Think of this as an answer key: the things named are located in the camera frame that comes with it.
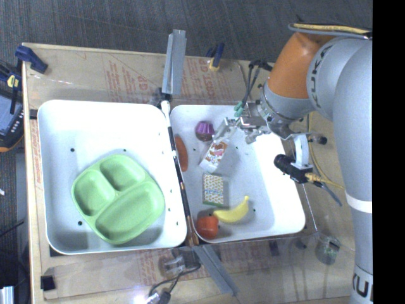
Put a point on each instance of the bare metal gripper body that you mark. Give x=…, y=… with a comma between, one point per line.
x=254, y=119

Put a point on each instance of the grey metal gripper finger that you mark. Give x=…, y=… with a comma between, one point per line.
x=227, y=128
x=254, y=136

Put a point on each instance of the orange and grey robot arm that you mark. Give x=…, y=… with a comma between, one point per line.
x=351, y=112

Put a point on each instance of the purple cupcake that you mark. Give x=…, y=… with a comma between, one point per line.
x=204, y=130

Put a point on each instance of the white carton with red print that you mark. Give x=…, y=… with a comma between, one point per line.
x=214, y=155

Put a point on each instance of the red sausage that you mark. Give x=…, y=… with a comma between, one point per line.
x=182, y=154

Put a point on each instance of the white plastic tray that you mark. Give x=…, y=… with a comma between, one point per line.
x=95, y=125
x=269, y=188

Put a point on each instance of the yellow patterned packet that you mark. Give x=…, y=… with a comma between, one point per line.
x=214, y=189

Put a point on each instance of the thin black and white rod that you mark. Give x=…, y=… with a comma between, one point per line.
x=177, y=166

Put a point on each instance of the yellow banana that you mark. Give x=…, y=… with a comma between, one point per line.
x=232, y=214

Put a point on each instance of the red tomato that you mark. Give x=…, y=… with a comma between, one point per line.
x=207, y=227

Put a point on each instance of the green divided plate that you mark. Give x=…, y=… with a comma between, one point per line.
x=126, y=207

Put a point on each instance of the brown cardboard board, red print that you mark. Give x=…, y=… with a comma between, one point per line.
x=95, y=71

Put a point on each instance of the black cylinder on white bracket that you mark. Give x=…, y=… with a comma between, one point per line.
x=292, y=167

